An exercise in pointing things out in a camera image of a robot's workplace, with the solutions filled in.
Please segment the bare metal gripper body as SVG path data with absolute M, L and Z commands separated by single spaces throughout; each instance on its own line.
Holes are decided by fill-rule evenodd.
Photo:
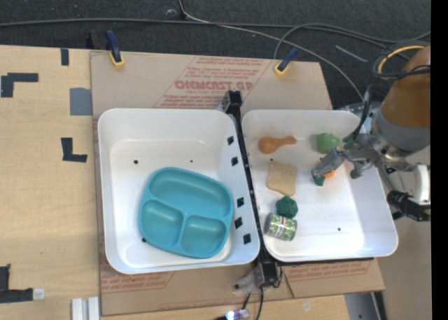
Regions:
M 381 132 L 354 132 L 344 138 L 345 158 L 349 162 L 367 161 L 374 167 L 392 169 L 395 171 L 412 172 L 417 168 L 416 163 L 410 163 L 406 157 L 411 151 L 405 151 L 387 142 Z

